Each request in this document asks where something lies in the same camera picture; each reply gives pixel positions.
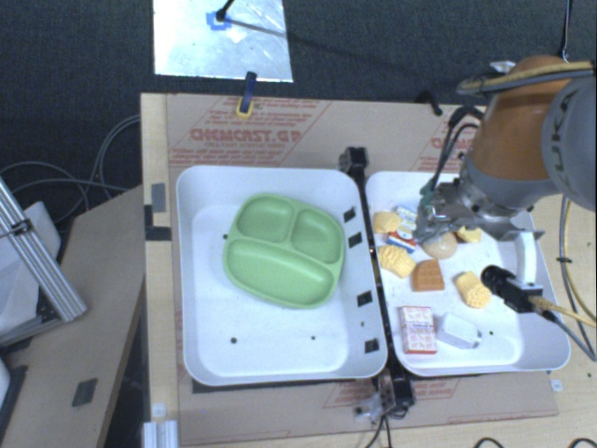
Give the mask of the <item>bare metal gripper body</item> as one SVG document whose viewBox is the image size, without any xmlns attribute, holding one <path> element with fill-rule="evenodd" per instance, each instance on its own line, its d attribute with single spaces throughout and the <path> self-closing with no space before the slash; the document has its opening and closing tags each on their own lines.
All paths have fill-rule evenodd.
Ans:
<svg viewBox="0 0 597 448">
<path fill-rule="evenodd" d="M 512 219 L 520 211 L 505 208 L 494 203 L 464 179 L 453 179 L 447 183 L 433 185 L 429 180 L 420 190 L 419 207 L 435 207 L 442 214 L 441 235 L 457 232 L 461 228 L 481 229 L 495 241 L 510 242 L 523 232 L 530 232 L 535 240 L 544 232 L 528 227 L 516 226 Z"/>
</svg>

